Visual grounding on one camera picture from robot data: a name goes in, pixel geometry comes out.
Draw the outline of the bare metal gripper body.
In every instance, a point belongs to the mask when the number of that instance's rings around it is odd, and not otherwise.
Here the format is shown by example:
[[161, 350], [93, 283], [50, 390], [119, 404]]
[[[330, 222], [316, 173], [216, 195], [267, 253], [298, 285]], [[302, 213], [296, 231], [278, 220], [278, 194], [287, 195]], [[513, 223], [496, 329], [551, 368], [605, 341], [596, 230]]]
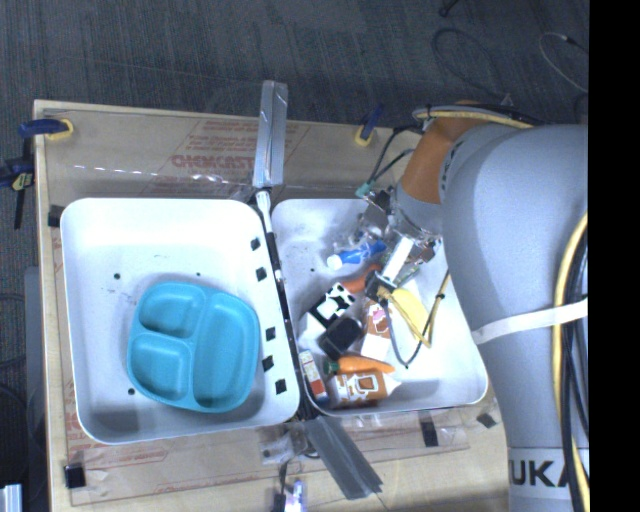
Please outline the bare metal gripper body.
[[402, 187], [370, 192], [360, 229], [387, 247], [383, 276], [402, 276], [428, 262], [442, 245], [441, 206], [413, 198]]

